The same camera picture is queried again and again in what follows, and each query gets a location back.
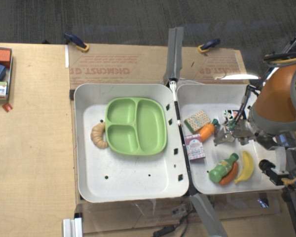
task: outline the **dark gray floor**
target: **dark gray floor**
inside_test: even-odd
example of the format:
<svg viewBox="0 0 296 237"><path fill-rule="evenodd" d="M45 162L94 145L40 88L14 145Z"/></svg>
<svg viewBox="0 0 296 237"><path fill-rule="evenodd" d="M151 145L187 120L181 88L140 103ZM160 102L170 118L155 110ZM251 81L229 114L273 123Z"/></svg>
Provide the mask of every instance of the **dark gray floor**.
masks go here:
<svg viewBox="0 0 296 237"><path fill-rule="evenodd" d="M86 43L167 46L177 26L184 46L220 38L261 76L261 58L296 33L296 0L0 0L0 42L62 44L70 32Z"/></svg>

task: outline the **green divided plate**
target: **green divided plate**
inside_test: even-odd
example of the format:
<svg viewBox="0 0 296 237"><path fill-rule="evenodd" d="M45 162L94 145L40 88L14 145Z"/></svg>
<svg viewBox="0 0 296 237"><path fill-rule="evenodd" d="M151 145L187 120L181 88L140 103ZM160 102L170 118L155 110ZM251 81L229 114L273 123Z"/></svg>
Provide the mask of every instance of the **green divided plate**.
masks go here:
<svg viewBox="0 0 296 237"><path fill-rule="evenodd" d="M167 143L164 112L148 98L121 97L109 102L105 116L107 142L117 153L148 156Z"/></svg>

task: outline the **yellow banana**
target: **yellow banana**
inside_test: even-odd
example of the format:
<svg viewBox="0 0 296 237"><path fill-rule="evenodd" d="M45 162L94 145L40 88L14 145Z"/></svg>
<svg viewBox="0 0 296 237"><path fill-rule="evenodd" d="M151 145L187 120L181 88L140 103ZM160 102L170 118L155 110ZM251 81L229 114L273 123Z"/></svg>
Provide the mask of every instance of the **yellow banana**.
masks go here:
<svg viewBox="0 0 296 237"><path fill-rule="evenodd" d="M251 154L249 154L247 151L242 152L242 159L243 159L243 169L239 176L234 179L235 184L241 181L246 181L248 180L254 170L254 163L253 163L253 158Z"/></svg>

